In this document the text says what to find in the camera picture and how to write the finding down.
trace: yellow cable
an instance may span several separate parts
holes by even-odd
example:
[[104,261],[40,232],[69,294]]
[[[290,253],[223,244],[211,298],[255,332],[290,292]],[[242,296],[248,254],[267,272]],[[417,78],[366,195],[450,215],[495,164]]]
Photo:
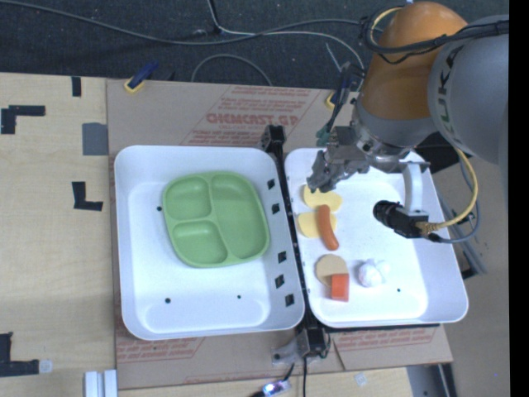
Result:
[[463,161],[463,165],[465,166],[466,170],[468,171],[470,175],[470,180],[472,182],[472,197],[470,199],[470,203],[467,206],[467,208],[461,212],[459,215],[457,215],[455,218],[452,218],[449,221],[444,222],[417,222],[416,226],[422,230],[423,235],[427,236],[428,234],[438,231],[442,228],[449,227],[451,225],[454,225],[463,219],[465,219],[474,205],[476,204],[476,201],[478,199],[478,178],[476,177],[476,173],[474,172],[474,169],[472,168],[472,165],[470,164],[468,158],[466,157],[465,153],[461,151],[458,148],[455,148],[455,152],[457,155],[461,158]]

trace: wooden surface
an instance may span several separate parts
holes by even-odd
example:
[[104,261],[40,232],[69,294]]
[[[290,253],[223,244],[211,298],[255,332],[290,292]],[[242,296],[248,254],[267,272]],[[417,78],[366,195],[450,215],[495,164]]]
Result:
[[[0,378],[0,395],[82,395],[86,371],[115,369],[108,158],[83,155],[82,125],[106,123],[105,79],[0,74],[0,108],[45,105],[0,135],[0,333],[12,360],[49,359],[48,374]],[[74,209],[72,182],[102,211]],[[140,396],[247,396],[262,380],[128,390]],[[302,395],[302,380],[285,395]],[[405,368],[309,375],[307,394],[411,396]]]

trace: orange block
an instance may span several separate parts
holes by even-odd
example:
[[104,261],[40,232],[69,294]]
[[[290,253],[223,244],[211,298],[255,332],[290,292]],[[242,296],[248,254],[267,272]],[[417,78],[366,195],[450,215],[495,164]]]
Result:
[[331,276],[331,299],[349,301],[349,274]]

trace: toy sausage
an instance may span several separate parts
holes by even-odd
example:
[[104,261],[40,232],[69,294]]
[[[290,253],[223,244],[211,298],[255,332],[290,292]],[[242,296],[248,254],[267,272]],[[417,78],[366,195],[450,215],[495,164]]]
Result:
[[339,246],[338,240],[332,231],[331,226],[331,208],[326,204],[318,206],[317,213],[317,228],[322,236],[323,243],[328,250],[336,250]]

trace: black tape piece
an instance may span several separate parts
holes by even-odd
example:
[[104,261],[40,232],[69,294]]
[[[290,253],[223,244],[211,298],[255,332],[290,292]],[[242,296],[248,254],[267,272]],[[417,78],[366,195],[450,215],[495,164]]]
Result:
[[15,116],[15,113],[9,109],[2,109],[2,116],[0,118],[0,133],[14,134],[16,124],[17,117]]
[[102,202],[87,202],[86,201],[86,183],[85,182],[73,182],[72,188],[74,189],[74,208],[82,210],[96,210],[102,211]]
[[0,376],[36,375],[39,373],[39,361],[12,361],[12,332],[0,334]]
[[83,155],[108,155],[108,129],[97,122],[84,123]]
[[82,95],[81,78],[79,76],[73,76],[72,77],[72,96],[81,97],[81,95]]
[[15,126],[17,125],[17,116],[45,116],[45,106],[27,106],[23,104],[16,104],[9,106],[9,108],[2,109],[0,133],[14,134]]

